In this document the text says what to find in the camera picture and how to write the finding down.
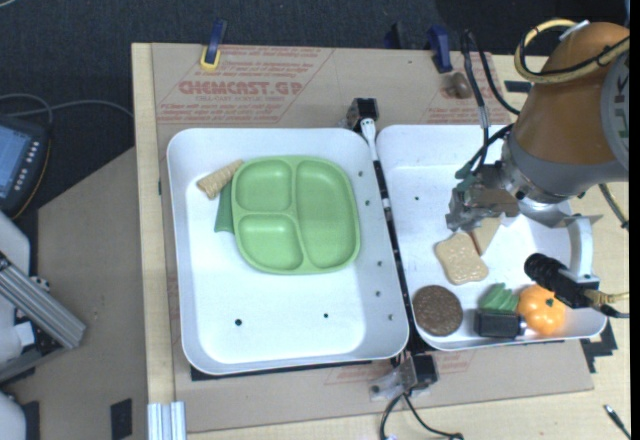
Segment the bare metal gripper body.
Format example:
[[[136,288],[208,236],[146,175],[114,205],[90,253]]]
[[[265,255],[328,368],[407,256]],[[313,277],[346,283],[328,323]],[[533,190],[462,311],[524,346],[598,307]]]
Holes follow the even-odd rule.
[[[464,204],[466,222],[472,218],[514,218],[519,215],[555,228],[573,216],[568,199],[536,186],[507,162],[484,164],[472,170],[469,164],[455,173],[458,183],[451,202]]]

